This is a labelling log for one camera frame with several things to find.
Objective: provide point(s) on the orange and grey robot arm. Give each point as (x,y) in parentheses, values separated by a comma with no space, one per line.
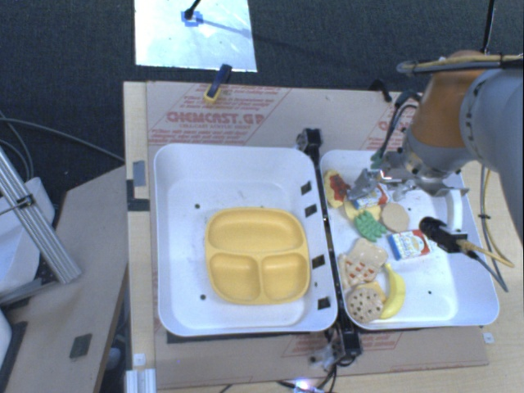
(483,113)

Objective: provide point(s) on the green ridged toy food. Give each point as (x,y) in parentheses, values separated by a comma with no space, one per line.
(369,227)

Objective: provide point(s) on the yellow round toy slice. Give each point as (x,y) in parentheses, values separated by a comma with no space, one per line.
(350,211)

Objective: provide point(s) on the brown cardboard board red print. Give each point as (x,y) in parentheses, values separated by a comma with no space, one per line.
(229,113)

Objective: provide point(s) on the yellow divided plate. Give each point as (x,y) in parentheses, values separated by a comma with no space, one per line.
(256,256)

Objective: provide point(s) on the tan round biscuit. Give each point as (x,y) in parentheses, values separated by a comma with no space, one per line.
(395,217)

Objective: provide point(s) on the tan lattice waffle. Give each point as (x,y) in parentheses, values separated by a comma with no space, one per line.
(352,274)

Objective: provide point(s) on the round dotted biscuit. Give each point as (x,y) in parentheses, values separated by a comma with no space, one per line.
(364,304)

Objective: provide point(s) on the pale toast bread slice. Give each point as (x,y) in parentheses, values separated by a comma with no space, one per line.
(370,254)

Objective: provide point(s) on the small white red blue carton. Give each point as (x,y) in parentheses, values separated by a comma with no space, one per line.
(374,199)

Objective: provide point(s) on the white plastic tray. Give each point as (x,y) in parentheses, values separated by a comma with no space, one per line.
(188,240)
(450,285)

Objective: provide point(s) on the thin black rod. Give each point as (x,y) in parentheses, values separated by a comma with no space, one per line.
(327,227)

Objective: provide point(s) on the black cylinder on white bracket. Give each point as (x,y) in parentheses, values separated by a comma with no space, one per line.
(440,229)

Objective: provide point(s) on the yellow and red pizza slice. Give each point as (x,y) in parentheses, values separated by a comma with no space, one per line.
(335,186)

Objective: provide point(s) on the yellow flat toy piece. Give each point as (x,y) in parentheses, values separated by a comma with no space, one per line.
(376,288)

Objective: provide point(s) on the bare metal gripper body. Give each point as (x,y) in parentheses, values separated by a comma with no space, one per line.
(425,178)

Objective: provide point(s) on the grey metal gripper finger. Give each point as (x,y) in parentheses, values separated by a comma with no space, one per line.
(364,184)
(402,191)

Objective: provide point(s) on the yellow banana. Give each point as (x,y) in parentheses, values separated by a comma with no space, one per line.
(396,291)

